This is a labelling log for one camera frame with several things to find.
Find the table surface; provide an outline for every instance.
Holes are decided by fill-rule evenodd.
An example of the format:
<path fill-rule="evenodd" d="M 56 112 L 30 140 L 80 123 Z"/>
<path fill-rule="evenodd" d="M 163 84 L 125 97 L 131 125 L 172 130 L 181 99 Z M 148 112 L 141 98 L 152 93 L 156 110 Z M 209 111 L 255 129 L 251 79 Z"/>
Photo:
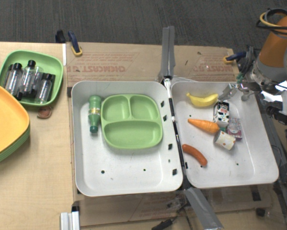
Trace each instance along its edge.
<path fill-rule="evenodd" d="M 52 55 L 63 62 L 63 45 L 0 42 L 0 67 L 14 50 L 32 50 Z M 0 162 L 0 230 L 59 229 L 59 215 L 70 212 L 73 204 L 69 99 L 67 72 L 61 91 L 53 103 L 49 119 L 37 118 L 38 108 L 25 107 L 29 117 L 30 137 L 12 155 Z M 276 195 L 273 204 L 279 207 Z M 253 210 L 217 214 L 225 229 L 286 229 L 259 221 Z M 203 229 L 196 217 L 194 229 Z M 92 226 L 83 229 L 151 229 L 160 220 Z M 185 217 L 178 218 L 173 230 L 190 229 Z"/>

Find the dark gray floor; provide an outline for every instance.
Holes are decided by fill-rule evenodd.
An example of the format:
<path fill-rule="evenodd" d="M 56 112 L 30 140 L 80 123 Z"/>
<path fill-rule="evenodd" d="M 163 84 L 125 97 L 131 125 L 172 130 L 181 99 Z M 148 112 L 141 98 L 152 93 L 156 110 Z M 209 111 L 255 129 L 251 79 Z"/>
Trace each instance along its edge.
<path fill-rule="evenodd" d="M 268 31 L 255 27 L 267 8 L 287 0 L 0 0 L 0 41 L 54 43 L 62 29 L 79 42 L 161 45 L 175 27 L 175 45 L 261 48 Z"/>

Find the white plastic tray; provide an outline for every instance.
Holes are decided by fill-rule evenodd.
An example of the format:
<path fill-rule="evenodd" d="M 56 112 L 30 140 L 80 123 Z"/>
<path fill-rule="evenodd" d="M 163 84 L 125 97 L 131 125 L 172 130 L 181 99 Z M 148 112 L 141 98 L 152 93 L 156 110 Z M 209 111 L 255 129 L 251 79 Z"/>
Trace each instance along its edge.
<path fill-rule="evenodd" d="M 157 82 L 81 81 L 72 88 L 75 179 L 86 196 L 113 196 L 177 190 L 183 180 L 166 89 Z M 155 100 L 162 118 L 163 137 L 148 149 L 111 148 L 89 131 L 88 99 L 114 94 L 145 94 Z"/>
<path fill-rule="evenodd" d="M 254 95 L 241 100 L 238 91 L 227 100 L 230 117 L 241 119 L 242 140 L 236 141 L 231 150 L 213 143 L 214 135 L 206 133 L 187 122 L 188 118 L 212 121 L 213 107 L 196 108 L 186 94 L 205 97 L 222 94 L 228 83 L 224 82 L 176 82 L 171 92 L 181 144 L 200 150 L 208 164 L 200 164 L 192 156 L 184 154 L 189 182 L 197 188 L 215 188 L 250 184 L 273 183 L 278 178 L 278 167 L 265 131 Z"/>

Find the stack of plates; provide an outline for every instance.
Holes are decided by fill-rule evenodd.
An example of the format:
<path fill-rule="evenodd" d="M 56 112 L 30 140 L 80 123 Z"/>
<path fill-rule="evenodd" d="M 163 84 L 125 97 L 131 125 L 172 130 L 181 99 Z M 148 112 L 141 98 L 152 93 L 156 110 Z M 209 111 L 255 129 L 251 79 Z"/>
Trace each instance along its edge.
<path fill-rule="evenodd" d="M 30 119 L 22 105 L 0 86 L 0 161 L 29 137 Z"/>

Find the banana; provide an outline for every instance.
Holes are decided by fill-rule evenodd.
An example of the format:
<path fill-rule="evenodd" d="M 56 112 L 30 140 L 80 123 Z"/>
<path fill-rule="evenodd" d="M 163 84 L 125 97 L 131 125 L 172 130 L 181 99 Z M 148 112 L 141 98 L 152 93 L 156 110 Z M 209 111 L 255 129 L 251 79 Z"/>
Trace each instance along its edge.
<path fill-rule="evenodd" d="M 200 106 L 200 107 L 210 106 L 218 101 L 218 94 L 211 94 L 205 98 L 192 96 L 190 93 L 187 93 L 186 96 L 189 97 L 194 106 Z"/>

